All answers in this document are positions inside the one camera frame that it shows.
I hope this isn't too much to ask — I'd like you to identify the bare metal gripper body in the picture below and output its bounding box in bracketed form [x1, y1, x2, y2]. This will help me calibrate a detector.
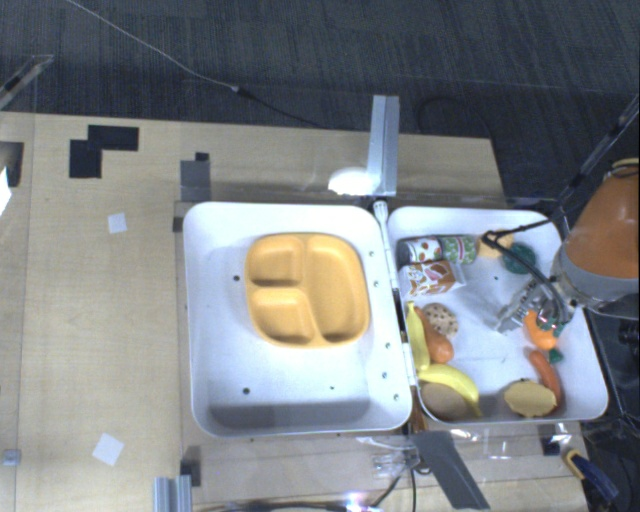
[519, 279, 577, 325]

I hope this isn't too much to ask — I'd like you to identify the white plastic tray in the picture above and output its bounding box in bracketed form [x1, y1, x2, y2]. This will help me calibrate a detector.
[181, 200, 414, 439]
[387, 205, 610, 426]

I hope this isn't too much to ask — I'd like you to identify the short orange carrot green top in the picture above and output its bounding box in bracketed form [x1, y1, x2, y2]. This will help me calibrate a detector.
[522, 309, 565, 365]

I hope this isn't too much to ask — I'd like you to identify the green doughnut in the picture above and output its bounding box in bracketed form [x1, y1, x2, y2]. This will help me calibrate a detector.
[500, 242, 539, 275]

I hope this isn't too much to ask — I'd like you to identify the yellow round biscuit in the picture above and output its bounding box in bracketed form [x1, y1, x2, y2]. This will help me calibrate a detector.
[476, 231, 516, 261]

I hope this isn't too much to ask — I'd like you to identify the long orange carrot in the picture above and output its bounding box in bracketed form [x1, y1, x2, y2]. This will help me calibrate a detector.
[528, 347, 564, 407]

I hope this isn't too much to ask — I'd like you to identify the brown chocolate chip biscuit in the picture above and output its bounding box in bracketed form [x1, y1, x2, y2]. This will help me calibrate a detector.
[422, 301, 460, 338]

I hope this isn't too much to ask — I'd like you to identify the orange sausage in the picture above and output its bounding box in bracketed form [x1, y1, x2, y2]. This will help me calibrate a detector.
[413, 305, 456, 365]

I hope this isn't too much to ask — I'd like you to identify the green patterned can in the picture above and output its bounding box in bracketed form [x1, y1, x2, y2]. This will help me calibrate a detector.
[439, 234, 479, 266]

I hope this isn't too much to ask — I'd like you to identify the large yellow banana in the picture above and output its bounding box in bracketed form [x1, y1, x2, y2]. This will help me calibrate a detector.
[416, 362, 484, 419]

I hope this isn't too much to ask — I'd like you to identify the white and orange carton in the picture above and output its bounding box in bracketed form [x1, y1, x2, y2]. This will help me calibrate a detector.
[397, 259, 467, 302]

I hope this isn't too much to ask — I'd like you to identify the small yellow banana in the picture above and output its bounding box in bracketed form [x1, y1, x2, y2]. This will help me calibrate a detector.
[404, 299, 432, 374]

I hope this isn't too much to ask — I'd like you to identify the brown round bread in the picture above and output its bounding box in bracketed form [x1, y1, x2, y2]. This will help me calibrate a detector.
[420, 381, 470, 422]

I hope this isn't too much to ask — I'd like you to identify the white can with red print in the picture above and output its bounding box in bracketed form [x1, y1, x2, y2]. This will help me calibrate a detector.
[397, 236, 444, 267]

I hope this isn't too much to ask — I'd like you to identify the orange divided plate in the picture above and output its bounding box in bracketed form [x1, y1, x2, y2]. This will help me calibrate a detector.
[243, 232, 373, 350]

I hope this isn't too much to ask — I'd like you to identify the pale wood board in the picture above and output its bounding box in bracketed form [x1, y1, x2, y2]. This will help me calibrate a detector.
[0, 111, 587, 512]

